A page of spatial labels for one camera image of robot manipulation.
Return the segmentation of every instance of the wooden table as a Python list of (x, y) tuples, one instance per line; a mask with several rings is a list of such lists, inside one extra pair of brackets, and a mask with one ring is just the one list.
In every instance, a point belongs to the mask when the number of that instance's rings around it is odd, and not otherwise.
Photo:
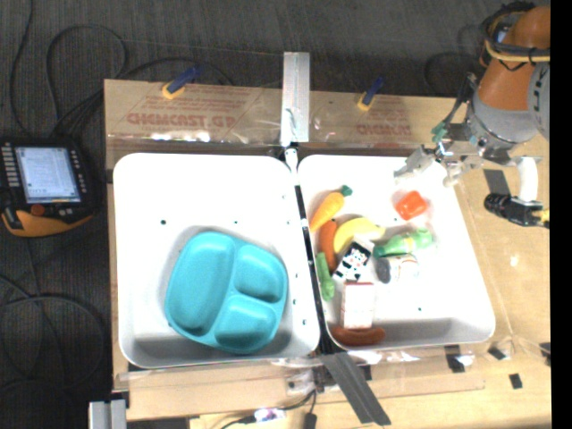
[[(106, 94), (109, 88), (122, 88), (129, 95), (132, 83), (106, 83)], [(332, 93), (332, 97), (339, 100), (342, 96)], [(430, 129), (453, 104), (448, 98), (393, 98), (404, 113), (400, 125), (403, 120), (408, 122), (414, 130), (410, 132), (410, 138), (428, 145), (431, 144)], [(106, 102), (107, 122), (111, 125), (117, 116), (121, 116), (121, 105), (110, 100)], [(121, 139), (108, 139), (108, 172), (121, 156), (138, 150), (149, 150), (147, 143), (123, 145)], [(382, 154), (395, 150), (395, 145), (381, 145), (378, 150)], [(538, 164), (538, 198), (548, 206), (548, 143), (542, 137), (536, 137), (522, 145), (517, 154), (543, 158)], [(485, 168), (499, 170), (496, 165)], [(503, 171), (511, 190), (516, 193), (517, 170), (507, 168)], [(424, 357), (421, 351), (417, 361), (383, 361), (373, 366), (370, 387), (396, 428), (551, 427), (551, 368), (543, 354), (546, 351), (538, 346), (541, 342), (551, 341), (549, 231), (519, 227), (486, 212), (483, 200), (489, 191), (482, 170), (464, 175), (455, 190), (492, 300), (497, 318), (496, 332), (486, 345), (462, 347), (462, 354), (472, 360), (464, 373), (453, 373), (445, 354), (431, 352)], [(164, 371), (128, 370), (117, 332), (111, 183), (108, 184), (108, 207), (114, 388), (129, 392), (128, 420), (200, 416), (190, 419), (189, 427), (217, 428), (233, 418), (251, 414), (253, 409), (280, 407), (300, 400), (302, 395), (292, 394), (288, 387), (288, 381), (299, 371), (268, 363), (193, 366)], [(499, 360), (487, 352), (491, 347), (504, 353), (505, 358)], [(522, 386), (515, 387), (511, 377), (519, 379)], [(265, 427), (302, 427), (309, 406), (308, 402), (302, 408), (287, 412), (283, 420), (265, 423)], [(318, 415), (317, 427), (362, 426), (335, 386), (318, 394), (314, 413)]]

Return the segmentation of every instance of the green toy vegetable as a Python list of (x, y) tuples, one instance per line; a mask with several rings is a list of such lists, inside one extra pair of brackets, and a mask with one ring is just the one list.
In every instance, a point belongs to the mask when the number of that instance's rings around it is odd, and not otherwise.
[(406, 254), (416, 249), (427, 248), (433, 243), (433, 235), (425, 227), (416, 231), (395, 235), (384, 245), (374, 247), (375, 257), (384, 257), (396, 254)]
[(318, 253), (315, 256), (315, 270), (318, 273), (318, 280), (320, 280), (320, 290), (322, 292), (322, 299), (326, 302), (332, 300), (336, 291), (336, 285), (328, 270), (328, 262), (324, 253)]

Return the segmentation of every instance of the black cable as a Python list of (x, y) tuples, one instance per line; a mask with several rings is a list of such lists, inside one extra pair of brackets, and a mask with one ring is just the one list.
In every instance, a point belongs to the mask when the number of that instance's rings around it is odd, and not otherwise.
[(55, 46), (57, 45), (57, 43), (65, 35), (67, 35), (68, 33), (72, 32), (72, 31), (82, 30), (82, 29), (101, 30), (101, 31), (107, 33), (108, 35), (111, 35), (114, 42), (116, 44), (118, 44), (118, 46), (120, 48), (121, 60), (120, 60), (119, 67), (111, 75), (112, 79), (118, 78), (123, 73), (123, 71), (125, 69), (125, 65), (127, 64), (127, 57), (128, 57), (127, 47), (124, 45), (121, 37), (119, 35), (117, 35), (114, 31), (112, 31), (111, 29), (108, 29), (107, 27), (104, 27), (104, 26), (101, 26), (98, 24), (75, 24), (75, 25), (72, 25), (70, 27), (67, 27), (64, 30), (61, 30), (54, 38), (52, 38), (52, 40), (50, 41), (50, 44), (47, 47), (47, 51), (46, 51), (45, 68), (46, 68), (46, 78), (47, 78), (47, 89), (48, 89), (50, 99), (52, 101), (52, 105), (53, 105), (54, 110), (55, 110), (56, 124), (54, 126), (54, 129), (52, 130), (53, 135), (62, 135), (62, 134), (63, 135), (72, 135), (74, 133), (73, 130), (68, 130), (68, 131), (62, 130), (62, 127), (63, 127), (63, 124), (65, 123), (66, 118), (73, 115), (73, 113), (75, 113), (76, 111), (81, 110), (81, 115), (76, 116), (76, 118), (74, 120), (75, 122), (81, 122), (82, 118), (85, 118), (84, 113), (86, 113), (87, 111), (92, 109), (92, 106), (100, 98), (102, 98), (101, 95), (102, 95), (103, 90), (99, 89), (95, 93), (91, 94), (89, 97), (85, 98), (84, 100), (82, 100), (81, 102), (76, 104), (66, 114), (64, 114), (63, 116), (60, 116), (60, 109), (59, 109), (59, 105), (57, 103), (57, 98), (56, 98), (56, 94), (55, 94), (54, 80), (53, 80), (52, 74), (50, 72), (50, 63), (52, 60), (52, 53), (53, 53), (53, 50), (54, 50)]
[[(491, 16), (487, 17), (481, 23), (481, 30), (484, 34), (485, 40), (489, 43), (491, 49), (498, 53), (498, 54), (507, 54), (507, 55), (514, 55), (514, 56), (527, 56), (529, 60), (532, 62), (532, 53), (529, 47), (526, 46), (517, 46), (517, 45), (510, 45), (507, 43), (502, 43), (497, 39), (498, 31), (497, 27), (499, 22), (505, 18), (510, 16), (511, 14), (519, 14), (519, 13), (526, 13), (536, 7), (535, 4), (530, 2), (521, 2), (516, 1), (512, 2), (511, 4), (504, 4), (499, 11), (492, 14)], [(546, 49), (534, 49), (534, 56), (541, 57), (550, 55), (551, 50), (549, 48)]]
[[(29, 241), (25, 240), (25, 243), (27, 245), (26, 251), (28, 254), (28, 262), (30, 264), (30, 270), (31, 270), (31, 273), (34, 275), (35, 295), (38, 295), (39, 294), (38, 278), (36, 278), (35, 268), (34, 268), (34, 265), (32, 262), (32, 257), (31, 257), (30, 250), (29, 250)], [(25, 273), (26, 272), (19, 275), (19, 277), (17, 279), (19, 280)], [(15, 291), (19, 292), (20, 294), (25, 294), (25, 291), (21, 287), (19, 287), (15, 282), (11, 282), (10, 284), (8, 284), (8, 286), (9, 286), (8, 290), (4, 293), (4, 302), (0, 302), (0, 310), (2, 310), (2, 307), (4, 306), (5, 301), (9, 301), (12, 298), (13, 293)], [(2, 331), (2, 315), (3, 315), (3, 311), (0, 311), (0, 332)], [(12, 364), (13, 368), (15, 370), (17, 370), (22, 376), (27, 376), (28, 374), (26, 372), (23, 372), (19, 367), (17, 367), (13, 363), (12, 358), (8, 354), (7, 349), (5, 347), (4, 336), (0, 336), (0, 346), (2, 346), (5, 355), (7, 356), (8, 361)], [(40, 351), (41, 351), (41, 341), (38, 341), (36, 350), (35, 350), (34, 354), (31, 355), (33, 357), (32, 360), (30, 360), (31, 364), (36, 364), (38, 362)]]
[(297, 402), (295, 404), (289, 405), (287, 407), (279, 407), (280, 410), (284, 410), (284, 411), (288, 411), (288, 410), (293, 410), (295, 408), (300, 408), (303, 407), (304, 405), (306, 405), (306, 403), (312, 399), (312, 397), (315, 398), (315, 395), (317, 394), (316, 390), (312, 390), (311, 392), (309, 392), (304, 399), (302, 399), (300, 402)]
[[(303, 407), (310, 399), (314, 398), (312, 401), (312, 406), (310, 407), (310, 410), (308, 411), (308, 414), (311, 414), (314, 411), (316, 394), (317, 394), (317, 390), (312, 390), (306, 396), (304, 396), (304, 399), (302, 399), (301, 401), (296, 402), (296, 403), (291, 404), (291, 405), (286, 406), (286, 407), (278, 407), (278, 409), (282, 410), (282, 411), (288, 411), (288, 410), (293, 410), (295, 408), (300, 408), (300, 407)], [(242, 418), (235, 419), (234, 421), (230, 421), (230, 423), (227, 423), (226, 425), (222, 426), (220, 429), (226, 429), (227, 427), (230, 427), (232, 425), (249, 425), (251, 423), (255, 423), (256, 421), (257, 421), (257, 419), (254, 417), (254, 415), (244, 416)]]
[(26, 127), (24, 126), (23, 122), (21, 121), (20, 116), (18, 115), (18, 110), (16, 109), (16, 104), (14, 103), (14, 84), (16, 82), (16, 68), (18, 63), (20, 62), (20, 58), (22, 56), (22, 53), (24, 51), (24, 47), (26, 46), (26, 43), (28, 41), (28, 35), (29, 35), (29, 26), (31, 24), (32, 21), (32, 14), (34, 13), (33, 9), (34, 9), (34, 2), (33, 0), (28, 0), (29, 1), (29, 13), (28, 13), (28, 19), (26, 20), (26, 25), (24, 26), (24, 33), (21, 37), (21, 41), (20, 44), (18, 46), (18, 51), (16, 52), (16, 56), (14, 57), (14, 60), (12, 62), (12, 66), (10, 68), (10, 77), (8, 80), (8, 100), (10, 102), (10, 108), (12, 110), (12, 114), (14, 117), (14, 120), (16, 121), (16, 124), (18, 125), (18, 127), (20, 128), (20, 130), (27, 136), (30, 137), (32, 134), (31, 132), (26, 129)]
[(57, 396), (59, 398), (54, 400), (57, 400), (61, 404), (62, 422), (59, 425), (56, 425), (54, 421), (49, 421), (47, 422), (49, 423), (49, 427), (76, 427), (73, 422), (76, 419), (73, 416), (73, 413), (66, 411), (67, 407), (71, 407), (73, 405), (72, 396), (51, 382), (44, 380), (14, 380), (0, 387), (0, 401), (5, 402), (6, 394), (13, 395), (19, 389), (23, 389), (23, 393), (29, 396), (30, 390), (26, 390), (26, 387), (32, 387), (35, 391), (41, 389), (46, 393), (46, 395), (52, 396), (53, 398)]
[[(71, 306), (71, 307), (75, 307), (77, 308), (79, 311), (83, 312), (84, 314), (86, 314), (88, 316), (88, 319), (90, 319), (91, 321), (94, 322), (94, 324), (97, 327), (97, 331), (98, 331), (98, 336), (101, 340), (100, 342), (100, 348), (99, 351), (97, 352), (97, 356), (96, 356), (96, 360), (93, 362), (92, 367), (88, 369), (87, 372), (85, 372), (80, 378), (76, 379), (75, 381), (73, 381), (72, 383), (65, 383), (64, 380), (64, 384), (63, 384), (63, 389), (72, 389), (72, 388), (76, 388), (77, 386), (79, 386), (80, 384), (83, 384), (84, 382), (86, 382), (91, 375), (93, 375), (96, 370), (99, 368), (99, 366), (101, 365), (101, 362), (103, 360), (104, 357), (104, 352), (105, 352), (105, 329), (104, 327), (101, 325), (101, 323), (99, 322), (99, 320), (97, 319), (97, 317), (95, 315), (93, 315), (86, 307), (84, 307), (80, 302), (74, 300), (74, 299), (70, 299), (67, 297), (63, 297), (63, 296), (56, 296), (56, 295), (30, 295), (28, 292), (26, 292), (23, 288), (21, 288), (18, 284), (16, 284), (15, 282), (13, 282), (12, 280), (10, 280), (8, 277), (6, 277), (5, 275), (2, 275), (0, 273), (0, 282), (3, 282), (4, 284), (7, 284), (8, 286), (10, 286), (13, 290), (16, 290), (17, 292), (19, 292), (22, 297), (21, 299), (16, 299), (16, 300), (12, 300), (9, 302), (5, 302), (2, 306), (0, 306), (0, 320), (2, 319), (3, 315), (4, 315), (4, 311), (8, 308), (8, 307), (18, 307), (21, 305), (28, 305), (28, 304), (32, 304), (33, 307), (35, 307), (36, 309), (42, 309), (42, 306), (39, 302), (47, 302), (47, 301), (55, 301), (58, 303), (63, 303), (65, 305)], [(51, 323), (51, 320), (49, 320), (49, 318), (47, 317), (46, 313), (44, 313), (44, 311), (42, 310), (42, 315), (43, 317), (47, 320), (47, 326), (49, 327), (50, 332), (52, 333), (52, 335), (54, 336), (55, 339), (55, 343), (56, 343), (56, 353), (61, 361), (61, 368), (63, 371), (65, 371), (65, 365), (63, 363), (63, 352), (62, 352), (62, 348), (61, 345), (59, 344), (59, 341), (57, 341), (57, 335), (55, 333), (55, 328), (53, 326), (53, 324)], [(17, 365), (14, 364), (14, 362), (12, 361), (12, 358), (10, 357), (10, 355), (7, 353), (5, 344), (4, 344), (4, 336), (0, 336), (0, 345), (2, 346), (4, 353), (6, 355), (6, 357), (8, 358), (8, 361), (11, 363), (11, 366), (13, 367), (14, 370), (16, 370), (19, 374), (23, 375), (26, 378), (29, 378), (29, 374), (27, 374), (26, 372), (22, 371)]]
[(253, 415), (244, 416), (240, 419), (235, 419), (234, 421), (230, 421), (226, 425), (222, 426), (221, 429), (226, 429), (227, 427), (231, 427), (232, 425), (250, 425), (251, 423), (255, 423), (257, 419)]
[[(121, 80), (127, 79), (136, 73), (142, 72), (142, 71), (147, 70), (151, 67), (155, 67), (156, 65), (159, 65), (161, 63), (169, 63), (169, 62), (185, 62), (185, 63), (193, 63), (193, 64), (198, 63), (192, 57), (187, 57), (187, 56), (161, 57), (159, 59), (155, 59), (153, 61), (143, 63), (141, 65), (138, 65), (137, 67), (130, 69), (129, 71), (126, 71), (124, 74), (122, 74), (119, 77), (119, 79), (121, 79)], [(224, 74), (221, 70), (219, 70), (218, 68), (213, 66), (211, 63), (199, 63), (199, 64), (202, 66), (206, 66), (206, 67), (210, 68), (215, 73), (220, 75), (223, 78), (224, 82), (219, 81), (219, 84), (232, 86), (232, 80), (226, 74)]]

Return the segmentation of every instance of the blue divided plate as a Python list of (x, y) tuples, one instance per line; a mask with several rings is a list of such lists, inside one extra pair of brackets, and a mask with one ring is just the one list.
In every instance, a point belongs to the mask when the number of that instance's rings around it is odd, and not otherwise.
[(192, 237), (172, 270), (164, 302), (181, 335), (235, 354), (252, 354), (278, 330), (288, 291), (282, 261), (218, 231)]

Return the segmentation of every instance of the yellow banana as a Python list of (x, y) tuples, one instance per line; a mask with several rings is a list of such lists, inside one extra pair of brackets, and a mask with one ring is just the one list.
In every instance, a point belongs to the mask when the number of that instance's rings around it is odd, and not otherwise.
[(355, 235), (364, 235), (370, 240), (378, 240), (385, 233), (385, 227), (372, 223), (365, 217), (354, 218), (338, 226), (333, 236), (333, 250), (340, 253), (352, 241)]

